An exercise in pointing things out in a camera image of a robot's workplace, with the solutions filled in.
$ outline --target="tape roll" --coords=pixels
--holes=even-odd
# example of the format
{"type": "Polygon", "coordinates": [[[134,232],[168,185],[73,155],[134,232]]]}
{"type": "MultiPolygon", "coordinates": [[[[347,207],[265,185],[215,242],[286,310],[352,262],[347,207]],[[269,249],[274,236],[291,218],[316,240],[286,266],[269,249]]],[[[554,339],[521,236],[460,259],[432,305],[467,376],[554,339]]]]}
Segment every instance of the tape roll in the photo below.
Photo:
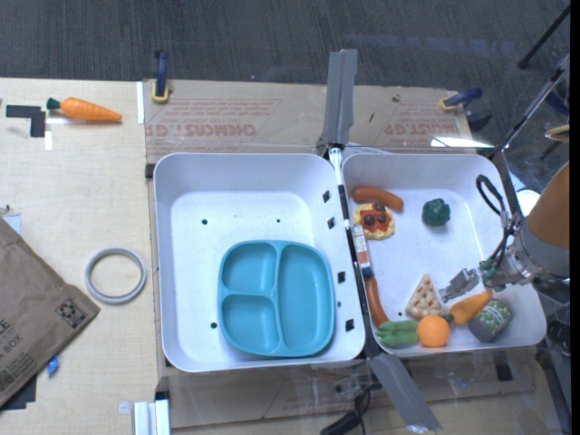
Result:
{"type": "Polygon", "coordinates": [[[89,289],[89,293],[92,296],[94,296],[97,300],[102,301],[103,303],[107,303],[109,305],[122,305],[132,300],[143,289],[146,280],[147,280],[147,268],[145,267],[145,263],[137,253],[135,253],[133,250],[129,248],[126,248],[125,246],[112,246],[110,248],[104,248],[103,250],[98,251],[92,256],[92,258],[87,263],[87,266],[84,268],[84,282],[87,285],[87,288],[89,289]],[[140,270],[139,283],[135,288],[133,288],[130,292],[128,292],[125,295],[119,296],[105,295],[104,293],[97,290],[94,284],[92,283],[91,274],[95,265],[99,261],[101,261],[104,257],[111,255],[122,255],[128,257],[129,259],[135,262],[135,264],[138,266],[140,270]]]}

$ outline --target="black tape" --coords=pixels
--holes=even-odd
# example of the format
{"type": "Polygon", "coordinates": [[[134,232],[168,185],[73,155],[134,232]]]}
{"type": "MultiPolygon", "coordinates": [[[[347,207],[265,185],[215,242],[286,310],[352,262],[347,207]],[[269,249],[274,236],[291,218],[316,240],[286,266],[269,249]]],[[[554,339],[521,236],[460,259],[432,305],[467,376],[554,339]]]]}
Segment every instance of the black tape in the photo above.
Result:
{"type": "Polygon", "coordinates": [[[0,407],[1,411],[25,410],[26,403],[36,401],[36,374],[24,384],[7,402],[0,407]]]}
{"type": "Polygon", "coordinates": [[[41,111],[40,106],[6,105],[6,118],[29,118],[30,136],[44,137],[46,111],[41,111]]]}

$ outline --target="toy sausage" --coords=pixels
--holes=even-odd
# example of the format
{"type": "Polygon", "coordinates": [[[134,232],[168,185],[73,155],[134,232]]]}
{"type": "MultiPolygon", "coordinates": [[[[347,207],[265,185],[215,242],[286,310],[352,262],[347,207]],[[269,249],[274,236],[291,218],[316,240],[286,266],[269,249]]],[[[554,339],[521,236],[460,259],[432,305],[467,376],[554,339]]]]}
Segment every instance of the toy sausage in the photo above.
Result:
{"type": "Polygon", "coordinates": [[[353,200],[357,203],[364,201],[378,201],[396,211],[401,211],[403,207],[402,199],[387,190],[376,187],[354,188],[351,197],[353,197],[353,200]]]}
{"type": "Polygon", "coordinates": [[[378,327],[382,323],[388,321],[389,317],[387,317],[387,314],[384,312],[381,306],[377,280],[374,277],[366,277],[364,279],[364,289],[366,290],[366,297],[369,300],[369,310],[371,311],[371,319],[374,322],[374,324],[378,327]]]}

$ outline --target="toy food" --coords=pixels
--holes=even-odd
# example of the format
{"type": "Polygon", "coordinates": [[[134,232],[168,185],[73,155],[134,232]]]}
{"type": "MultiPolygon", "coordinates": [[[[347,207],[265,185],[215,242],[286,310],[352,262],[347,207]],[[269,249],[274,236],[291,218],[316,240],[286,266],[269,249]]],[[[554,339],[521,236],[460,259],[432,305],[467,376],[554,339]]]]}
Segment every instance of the toy food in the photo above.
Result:
{"type": "Polygon", "coordinates": [[[384,322],[388,322],[389,318],[382,309],[381,299],[379,298],[377,279],[374,277],[366,277],[364,279],[364,289],[366,291],[367,300],[369,301],[369,310],[371,311],[372,322],[377,327],[384,322]]]}
{"type": "Polygon", "coordinates": [[[506,328],[512,318],[512,313],[504,303],[490,300],[469,321],[469,329],[481,342],[491,342],[506,328]]]}
{"type": "Polygon", "coordinates": [[[427,314],[417,324],[417,338],[424,346],[444,346],[450,338],[450,323],[444,317],[427,314]]]}
{"type": "Polygon", "coordinates": [[[69,97],[63,101],[49,98],[46,103],[49,110],[61,109],[65,116],[87,121],[120,121],[118,112],[107,110],[102,106],[95,105],[85,100],[69,97]]]}
{"type": "Polygon", "coordinates": [[[450,206],[443,198],[435,198],[423,205],[421,218],[428,226],[443,226],[451,219],[450,206]]]}
{"type": "Polygon", "coordinates": [[[402,199],[387,190],[376,187],[354,188],[351,197],[357,203],[378,201],[396,211],[401,211],[403,207],[402,199]]]}
{"type": "Polygon", "coordinates": [[[379,342],[389,346],[402,347],[410,346],[419,341],[419,337],[415,332],[417,330],[417,322],[407,319],[404,321],[387,321],[382,323],[376,331],[379,337],[379,342]]]}
{"type": "Polygon", "coordinates": [[[368,240],[383,240],[395,231],[392,213],[383,203],[362,203],[354,210],[353,223],[362,226],[368,240]]]}
{"type": "Polygon", "coordinates": [[[468,296],[457,302],[449,309],[455,324],[464,324],[475,317],[493,296],[493,290],[486,290],[480,294],[468,296]]]}
{"type": "Polygon", "coordinates": [[[443,308],[429,274],[425,274],[415,288],[409,302],[405,306],[405,313],[416,319],[421,319],[427,314],[443,315],[443,308]]]}

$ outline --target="toy orange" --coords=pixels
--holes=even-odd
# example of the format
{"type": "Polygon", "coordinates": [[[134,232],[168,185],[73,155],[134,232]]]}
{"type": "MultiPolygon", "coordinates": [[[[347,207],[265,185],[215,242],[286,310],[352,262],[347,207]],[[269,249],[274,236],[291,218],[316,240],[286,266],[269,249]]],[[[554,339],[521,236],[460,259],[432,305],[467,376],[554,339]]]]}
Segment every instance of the toy orange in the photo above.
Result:
{"type": "Polygon", "coordinates": [[[420,319],[416,333],[424,346],[444,346],[450,338],[450,323],[440,315],[427,314],[420,319]]]}

